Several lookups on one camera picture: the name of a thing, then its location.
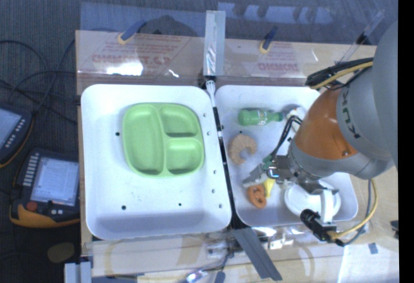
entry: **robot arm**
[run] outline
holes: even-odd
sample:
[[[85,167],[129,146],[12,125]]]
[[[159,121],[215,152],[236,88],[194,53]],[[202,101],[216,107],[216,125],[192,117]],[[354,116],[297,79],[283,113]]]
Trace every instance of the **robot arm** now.
[[[398,167],[398,23],[378,44],[372,67],[321,94],[289,148],[290,170],[304,182],[343,172],[371,179]]]

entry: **cable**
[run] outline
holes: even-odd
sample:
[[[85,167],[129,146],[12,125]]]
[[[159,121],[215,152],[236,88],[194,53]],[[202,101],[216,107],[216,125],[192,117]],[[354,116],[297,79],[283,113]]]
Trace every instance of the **cable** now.
[[[25,78],[23,78],[17,85],[15,85],[13,87],[13,89],[10,91],[10,94],[8,96],[7,103],[8,104],[11,104],[11,102],[12,102],[12,100],[11,100],[12,99],[12,95],[13,95],[13,93],[15,91],[18,91],[19,90],[19,86],[21,84],[23,84],[24,82],[26,82],[28,79],[33,78],[34,76],[37,76],[37,75],[40,75],[40,74],[46,74],[46,73],[62,73],[62,74],[72,74],[72,75],[76,75],[75,72],[68,71],[68,70],[42,70],[41,72],[35,72],[35,73],[33,73],[33,74],[31,74],[31,75],[26,76]]]
[[[337,74],[335,74],[335,75],[333,75],[333,76],[329,77],[329,78],[328,78],[328,79],[326,79],[325,81],[322,81],[321,83],[319,83],[319,84],[317,84],[317,85],[311,86],[310,88],[311,88],[311,89],[318,89],[318,88],[322,88],[322,87],[324,87],[325,85],[328,85],[329,83],[331,83],[332,81],[334,81],[334,80],[336,80],[336,79],[340,78],[341,76],[344,76],[344,75],[346,75],[346,74],[349,74],[349,73],[351,73],[351,72],[354,72],[354,71],[359,70],[359,69],[362,69],[362,68],[371,67],[372,65],[373,65],[373,63],[372,63],[372,62],[370,62],[370,63],[362,63],[362,64],[360,64],[360,65],[357,65],[357,66],[354,66],[354,67],[351,67],[351,68],[345,69],[345,70],[343,70],[343,71],[341,71],[341,72],[339,72],[339,73],[337,73]]]
[[[59,63],[58,63],[58,70],[60,70],[60,67],[62,66],[62,64],[63,64],[63,62],[64,62],[64,60],[65,60],[65,56],[66,56],[66,54],[67,54],[67,52],[70,50],[70,48],[72,47],[72,45],[74,44],[74,42],[75,42],[75,40],[73,39],[72,41],[71,41],[71,43],[66,47],[66,49],[65,49],[65,51],[64,51],[64,53],[63,53],[63,55],[62,55],[62,57],[61,57],[61,59],[60,59],[60,61],[59,61]],[[45,100],[47,99],[47,97],[49,96],[49,92],[51,92],[51,90],[52,90],[52,87],[53,87],[53,85],[54,85],[54,82],[55,82],[55,80],[56,80],[56,78],[57,78],[57,74],[55,73],[54,75],[53,75],[53,78],[52,78],[52,81],[50,82],[50,84],[49,84],[49,87],[48,87],[48,89],[47,89],[47,91],[46,91],[46,93],[45,93],[45,95],[44,95],[44,97],[42,98],[42,100],[40,101],[40,103],[39,103],[39,105],[36,107],[36,109],[34,110],[34,114],[37,114],[37,112],[40,110],[40,108],[43,106],[43,104],[44,104],[44,102],[45,102]]]
[[[276,148],[269,154],[270,160],[273,160],[275,155],[278,153],[279,148],[281,147],[283,142],[286,140],[286,137],[289,134],[290,128],[292,127],[292,123],[294,122],[300,125],[302,123],[302,120],[296,115],[292,115],[289,117],[289,119],[287,120],[283,128],[282,134],[279,139],[279,143],[276,145]]]
[[[11,84],[7,83],[6,81],[3,81],[2,79],[0,79],[0,82],[3,83],[3,84],[0,84],[0,87],[4,88],[6,90],[13,89],[13,86]],[[37,103],[39,103],[39,101],[36,100],[33,97],[30,97],[28,94],[26,94],[26,92],[33,93],[33,94],[44,94],[45,93],[45,91],[42,91],[42,90],[34,90],[34,89],[16,89],[16,91],[18,93],[20,93],[21,95],[23,95],[24,97],[26,97],[26,98],[28,98],[28,99],[30,99],[32,101],[35,101]],[[59,100],[66,101],[68,103],[76,103],[76,98],[64,97],[64,96],[59,95],[59,94],[56,94],[54,92],[50,92],[49,93],[49,96],[56,97]]]
[[[203,276],[207,275],[209,272],[212,271],[222,271],[227,263],[227,260],[229,258],[234,257],[233,253],[227,253],[224,256],[223,261],[220,264],[214,265],[214,266],[206,266],[199,269],[196,269],[195,271],[191,272],[190,274],[186,275],[186,278],[184,280],[180,280],[179,283],[189,283],[189,282],[196,282]]]
[[[352,61],[348,61],[346,63],[341,63],[340,65],[335,65],[335,66],[329,66],[325,69],[322,70],[318,70],[317,72],[314,72],[312,74],[310,74],[307,77],[306,80],[306,85],[315,85],[317,83],[322,82],[323,80],[325,80],[326,78],[328,78],[329,76],[332,76],[333,74],[347,69],[347,68],[351,68],[357,65],[361,65],[362,63],[370,63],[373,61],[373,58],[363,58],[363,59],[357,59],[357,60],[352,60]]]
[[[368,70],[368,68],[364,68],[361,70],[358,70],[357,72],[354,73],[354,75],[348,79],[348,81],[346,81],[345,83],[341,83],[341,82],[337,82],[335,83],[335,81],[331,82],[331,87],[327,87],[327,90],[338,90],[340,88],[344,88],[347,87],[348,85],[350,85],[353,81],[355,81],[357,78],[359,78],[364,72],[366,72]]]
[[[349,233],[352,233],[353,231],[356,231],[357,229],[363,227],[372,218],[376,211],[376,208],[378,207],[378,191],[376,189],[376,183],[373,179],[371,180],[371,183],[374,190],[374,205],[369,214],[359,224],[355,225],[354,227],[348,230],[342,231],[341,233],[337,233],[336,231],[328,231],[327,234],[330,236],[331,240],[335,241],[338,238],[341,238],[345,235],[348,235]]]
[[[369,180],[368,181],[368,203],[367,203],[367,211],[366,211],[366,213],[365,213],[365,216],[368,216],[368,214],[369,214],[369,209],[371,208],[371,180]],[[358,237],[363,233],[363,231],[364,231],[364,227],[365,227],[365,224],[361,227],[361,228],[359,228],[358,230],[357,230],[357,234],[354,236],[354,237],[352,237],[352,239],[350,239],[350,240],[348,240],[347,242],[342,242],[341,240],[339,240],[339,239],[337,239],[335,242],[339,245],[339,246],[346,246],[346,245],[349,245],[349,244],[352,244],[355,240],[357,240],[358,239]]]
[[[29,50],[33,51],[35,53],[35,55],[37,55],[40,58],[40,61],[42,62],[45,69],[48,69],[46,59],[34,47],[31,47],[30,45],[28,45],[24,42],[15,41],[13,39],[1,39],[0,40],[0,44],[5,44],[5,43],[13,43],[13,44],[22,45],[22,46],[28,48]]]

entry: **screen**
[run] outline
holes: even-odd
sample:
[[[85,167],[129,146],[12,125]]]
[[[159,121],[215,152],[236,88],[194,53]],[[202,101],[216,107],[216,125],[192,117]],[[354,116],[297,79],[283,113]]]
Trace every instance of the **screen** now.
[[[12,130],[19,123],[20,119],[20,114],[0,109],[0,148],[6,143]]]
[[[79,163],[43,157],[31,200],[74,206],[79,184]]]

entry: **yellow cable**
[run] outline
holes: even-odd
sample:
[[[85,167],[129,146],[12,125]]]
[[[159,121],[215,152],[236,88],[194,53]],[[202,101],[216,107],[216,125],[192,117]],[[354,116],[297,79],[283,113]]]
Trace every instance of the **yellow cable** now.
[[[339,72],[339,73],[331,76],[330,78],[326,79],[325,81],[322,81],[321,83],[319,83],[317,85],[314,85],[314,86],[312,86],[310,88],[311,89],[319,89],[319,88],[322,88],[323,86],[325,86],[325,85],[329,84],[330,82],[332,82],[332,81],[340,78],[341,76],[344,76],[346,74],[349,74],[351,72],[354,72],[354,71],[356,71],[358,69],[370,67],[372,65],[373,65],[373,62],[370,62],[370,63],[362,63],[360,65],[357,65],[357,66],[354,66],[354,67],[351,67],[351,68],[348,68],[348,69],[344,69],[343,71],[341,71],[341,72]]]
[[[349,233],[352,233],[353,231],[356,231],[357,229],[360,229],[364,224],[366,224],[374,215],[376,208],[378,207],[378,192],[376,190],[376,184],[374,180],[371,180],[371,183],[373,184],[373,190],[374,190],[374,197],[375,197],[375,201],[374,201],[374,205],[371,208],[371,211],[369,212],[369,214],[357,225],[355,225],[354,227],[342,231],[341,233],[337,233],[335,231],[328,231],[328,235],[331,237],[332,240],[336,240],[338,238],[341,238],[345,235],[348,235]]]

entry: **green plate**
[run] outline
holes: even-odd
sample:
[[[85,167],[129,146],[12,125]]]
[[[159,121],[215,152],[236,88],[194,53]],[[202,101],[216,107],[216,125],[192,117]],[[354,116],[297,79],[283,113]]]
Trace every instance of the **green plate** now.
[[[140,175],[191,174],[204,163],[200,122],[187,106],[136,104],[124,114],[122,135],[127,163]]]

